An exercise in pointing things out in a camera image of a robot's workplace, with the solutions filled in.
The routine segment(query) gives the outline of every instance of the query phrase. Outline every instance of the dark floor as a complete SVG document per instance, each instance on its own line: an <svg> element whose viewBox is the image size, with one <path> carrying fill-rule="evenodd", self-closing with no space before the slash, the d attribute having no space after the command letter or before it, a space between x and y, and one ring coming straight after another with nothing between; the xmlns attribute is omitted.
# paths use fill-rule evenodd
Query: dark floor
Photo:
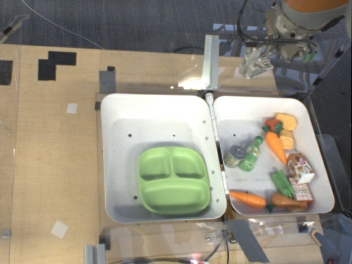
<svg viewBox="0 0 352 264"><path fill-rule="evenodd" d="M56 24L105 49L171 52L183 46L203 47L213 24L234 24L243 0L24 0ZM268 8L268 0L256 0ZM20 0L0 0L0 29L16 15L30 19L8 43L97 48L34 14ZM258 12L245 12L243 24L262 25ZM343 23L327 32L338 37ZM351 48L312 95L322 133L331 134L351 181Z"/></svg>

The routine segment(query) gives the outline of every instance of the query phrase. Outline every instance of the green vegetable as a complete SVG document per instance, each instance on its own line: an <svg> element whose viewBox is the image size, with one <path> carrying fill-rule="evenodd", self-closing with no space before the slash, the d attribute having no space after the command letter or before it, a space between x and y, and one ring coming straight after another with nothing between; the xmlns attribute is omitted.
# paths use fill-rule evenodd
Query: green vegetable
<svg viewBox="0 0 352 264"><path fill-rule="evenodd" d="M284 196L292 199L295 195L295 191L290 181L287 179L285 173L282 170L279 170L276 173L270 175L270 178L279 189L280 193Z"/></svg>

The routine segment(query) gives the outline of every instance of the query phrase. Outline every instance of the wooden table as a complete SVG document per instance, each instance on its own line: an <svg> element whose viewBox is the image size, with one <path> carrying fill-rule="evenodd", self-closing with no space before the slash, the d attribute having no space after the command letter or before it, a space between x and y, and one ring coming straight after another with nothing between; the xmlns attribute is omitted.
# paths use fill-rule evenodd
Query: wooden table
<svg viewBox="0 0 352 264"><path fill-rule="evenodd" d="M38 81L38 60L47 59L48 51L76 52L76 65L58 65L56 81ZM0 230L12 230L10 239L0 239L0 262L83 263L84 246L96 245L106 226L115 228L120 241L129 238L138 244L133 248L135 255L181 254L182 247L165 250L155 238L155 228L128 231L106 216L99 183L102 171L98 165L101 154L95 102L100 91L99 71L106 71L108 66L115 67L119 92L194 94L177 87L187 79L200 78L203 57L1 45L0 60L14 62L11 85L0 86ZM277 93L271 74L250 81L239 78L236 68L240 62L233 57L219 59L219 79L225 90L240 87L245 94L258 86ZM67 113L70 103L77 104L76 113ZM319 227L317 216L307 220ZM56 221L68 226L62 239L51 234ZM194 229L194 223L166 225L163 228L173 230L172 238L186 246L190 246L186 243L190 234L204 239L204 231ZM146 235L145 241L140 234ZM272 263L283 263L283 259L291 259L290 263L322 261L318 246L307 234L264 233L258 239ZM193 245L195 251L205 254L213 249L203 241ZM108 259L116 260L121 247L113 243L115 250L107 251ZM230 249L231 263L235 259L247 263L238 245ZM225 262L221 247L211 263Z"/></svg>

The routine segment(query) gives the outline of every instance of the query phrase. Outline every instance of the green divided plate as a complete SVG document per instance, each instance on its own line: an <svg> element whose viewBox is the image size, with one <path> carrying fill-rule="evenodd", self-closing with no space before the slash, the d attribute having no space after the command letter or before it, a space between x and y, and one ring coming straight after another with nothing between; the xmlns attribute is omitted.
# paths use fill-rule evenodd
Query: green divided plate
<svg viewBox="0 0 352 264"><path fill-rule="evenodd" d="M201 155L186 147L155 147L138 161L138 190L146 209L185 215L210 202L208 172Z"/></svg>

